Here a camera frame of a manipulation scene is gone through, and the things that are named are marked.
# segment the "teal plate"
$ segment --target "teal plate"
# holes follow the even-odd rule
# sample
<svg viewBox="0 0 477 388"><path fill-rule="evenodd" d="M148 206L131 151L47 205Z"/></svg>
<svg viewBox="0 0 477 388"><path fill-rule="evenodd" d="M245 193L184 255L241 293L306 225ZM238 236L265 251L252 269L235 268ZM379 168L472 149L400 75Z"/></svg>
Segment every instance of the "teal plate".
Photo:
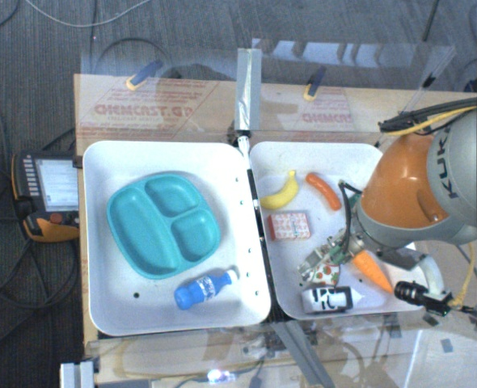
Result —
<svg viewBox="0 0 477 388"><path fill-rule="evenodd" d="M208 259L221 231L199 190L181 175L163 173L131 183L109 199L108 222L133 269L166 279Z"/></svg>

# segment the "carrot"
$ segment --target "carrot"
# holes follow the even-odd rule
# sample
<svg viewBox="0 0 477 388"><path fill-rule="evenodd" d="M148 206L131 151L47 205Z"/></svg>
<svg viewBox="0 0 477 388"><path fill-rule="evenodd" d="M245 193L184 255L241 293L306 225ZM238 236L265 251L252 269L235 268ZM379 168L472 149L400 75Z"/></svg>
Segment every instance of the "carrot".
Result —
<svg viewBox="0 0 477 388"><path fill-rule="evenodd" d="M337 211L341 208L341 200L325 180L320 179L316 174L310 173L306 175L305 181L323 194L331 209Z"/></svg>
<svg viewBox="0 0 477 388"><path fill-rule="evenodd" d="M386 290L388 293L393 293L390 281L387 279L384 272L372 259L367 250L357 253L353 257L353 264L373 283Z"/></svg>

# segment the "plastic bottle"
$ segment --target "plastic bottle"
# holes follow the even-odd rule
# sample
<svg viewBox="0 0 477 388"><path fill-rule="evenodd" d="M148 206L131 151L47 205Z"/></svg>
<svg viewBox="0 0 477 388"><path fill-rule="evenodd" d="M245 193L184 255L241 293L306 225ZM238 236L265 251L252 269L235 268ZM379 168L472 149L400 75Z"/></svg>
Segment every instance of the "plastic bottle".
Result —
<svg viewBox="0 0 477 388"><path fill-rule="evenodd" d="M202 303L215 296L226 285L237 281L237 273L228 270L221 276L205 275L186 286L180 286L175 290L175 303L181 310L189 309L196 303Z"/></svg>

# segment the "grey carpet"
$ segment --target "grey carpet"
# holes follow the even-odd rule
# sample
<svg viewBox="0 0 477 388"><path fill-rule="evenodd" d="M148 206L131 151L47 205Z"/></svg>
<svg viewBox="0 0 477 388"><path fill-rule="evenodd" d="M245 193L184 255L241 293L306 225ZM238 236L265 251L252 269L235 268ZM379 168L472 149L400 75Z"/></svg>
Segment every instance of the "grey carpet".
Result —
<svg viewBox="0 0 477 388"><path fill-rule="evenodd" d="M32 0L71 23L90 23L94 0ZM108 19L141 0L98 0L97 19ZM141 37L160 45L184 78L233 79L237 48L264 50L263 80L304 84L320 63L296 62L280 42L326 43L331 57L324 83L416 89L424 67L454 47L456 56L434 83L439 91L462 91L477 78L477 0L441 0L427 42L422 34L434 0L154 0L110 24L66 27L46 19L23 0L0 27L0 112L9 152L39 149L74 127L73 75L130 74L154 56L152 44L127 42L103 58L119 39ZM15 0L0 0L0 20ZM358 62L334 57L339 44L359 48ZM381 65L366 67L381 44ZM4 166L0 131L0 167ZM52 145L66 150L67 134ZM8 185L0 175L0 192ZM10 194L0 201L0 283L23 251L11 219ZM36 245L25 255L3 292L19 301L42 302L67 279L72 252L67 244ZM82 359L80 286L58 305L31 312L0 299L0 387L58 386L62 362Z"/></svg>

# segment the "yellow banana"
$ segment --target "yellow banana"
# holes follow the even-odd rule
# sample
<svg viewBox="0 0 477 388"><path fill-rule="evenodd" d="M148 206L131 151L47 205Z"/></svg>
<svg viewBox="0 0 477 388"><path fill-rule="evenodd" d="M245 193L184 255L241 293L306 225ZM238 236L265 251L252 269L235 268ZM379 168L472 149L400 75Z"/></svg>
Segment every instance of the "yellow banana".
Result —
<svg viewBox="0 0 477 388"><path fill-rule="evenodd" d="M299 185L296 181L296 171L289 171L289 178L281 190L270 196L260 198L260 205L265 209L279 209L287 205L298 194Z"/></svg>

